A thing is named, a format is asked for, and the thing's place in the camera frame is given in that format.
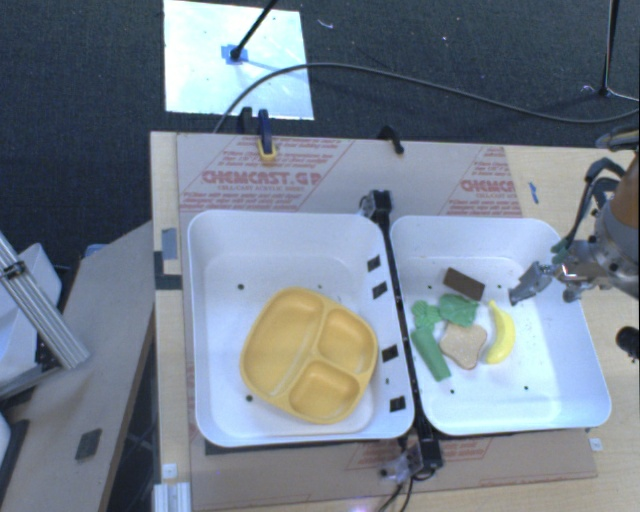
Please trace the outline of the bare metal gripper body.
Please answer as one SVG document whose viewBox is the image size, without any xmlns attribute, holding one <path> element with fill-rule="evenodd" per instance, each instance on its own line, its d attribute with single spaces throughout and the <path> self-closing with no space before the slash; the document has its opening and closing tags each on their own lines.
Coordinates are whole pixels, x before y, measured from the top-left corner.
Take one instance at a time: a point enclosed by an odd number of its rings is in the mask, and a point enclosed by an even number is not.
<svg viewBox="0 0 640 512">
<path fill-rule="evenodd" d="M 554 277 L 565 285 L 563 300 L 575 302 L 585 291 L 615 288 L 639 299 L 639 265 L 613 242 L 597 238 L 562 239 L 551 248 Z"/>
</svg>

